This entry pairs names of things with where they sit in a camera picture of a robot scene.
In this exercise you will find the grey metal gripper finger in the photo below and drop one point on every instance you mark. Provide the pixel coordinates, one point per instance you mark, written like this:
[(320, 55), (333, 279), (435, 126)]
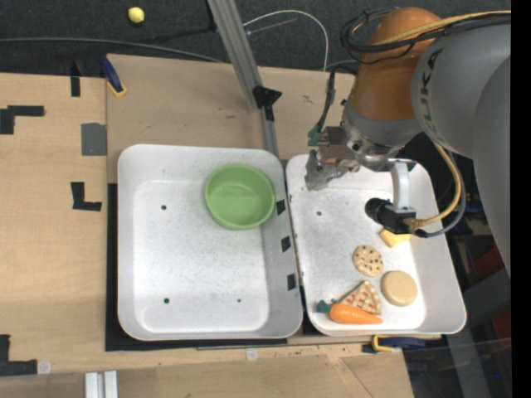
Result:
[(332, 173), (313, 170)]

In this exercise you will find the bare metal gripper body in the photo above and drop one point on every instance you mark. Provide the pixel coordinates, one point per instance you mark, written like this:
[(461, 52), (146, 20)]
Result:
[(338, 141)]

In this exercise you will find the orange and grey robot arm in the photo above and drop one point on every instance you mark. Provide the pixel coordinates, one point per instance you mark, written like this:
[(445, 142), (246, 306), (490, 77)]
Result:
[(464, 98)]

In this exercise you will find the white plastic tray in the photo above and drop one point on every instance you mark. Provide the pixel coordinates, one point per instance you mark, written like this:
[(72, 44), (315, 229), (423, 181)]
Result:
[(199, 263), (332, 239)]

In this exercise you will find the green bowl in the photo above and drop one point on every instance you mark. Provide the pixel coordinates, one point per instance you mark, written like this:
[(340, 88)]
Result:
[(240, 197)]

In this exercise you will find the yellow cracker piece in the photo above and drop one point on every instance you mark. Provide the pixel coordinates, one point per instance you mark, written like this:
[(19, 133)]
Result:
[(391, 239)]

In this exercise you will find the chocolate chip biscuit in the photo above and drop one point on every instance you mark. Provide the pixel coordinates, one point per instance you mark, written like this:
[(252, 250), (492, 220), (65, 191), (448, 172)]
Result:
[(367, 260)]

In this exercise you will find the pizza slice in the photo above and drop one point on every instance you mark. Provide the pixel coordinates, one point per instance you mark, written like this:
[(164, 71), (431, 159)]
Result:
[(365, 297)]

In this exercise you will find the beige round bread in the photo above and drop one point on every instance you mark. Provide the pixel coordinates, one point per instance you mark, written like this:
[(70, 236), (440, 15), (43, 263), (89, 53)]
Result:
[(399, 288)]

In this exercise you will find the orange carrot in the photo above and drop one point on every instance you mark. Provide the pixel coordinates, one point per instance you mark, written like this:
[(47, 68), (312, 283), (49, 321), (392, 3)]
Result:
[(352, 314)]

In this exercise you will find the yellow ball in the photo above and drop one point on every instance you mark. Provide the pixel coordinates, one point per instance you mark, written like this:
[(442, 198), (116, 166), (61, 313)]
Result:
[(136, 15)]

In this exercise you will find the black cylinder on white bracket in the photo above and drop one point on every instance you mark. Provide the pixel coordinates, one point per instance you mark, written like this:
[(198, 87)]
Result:
[(394, 218)]

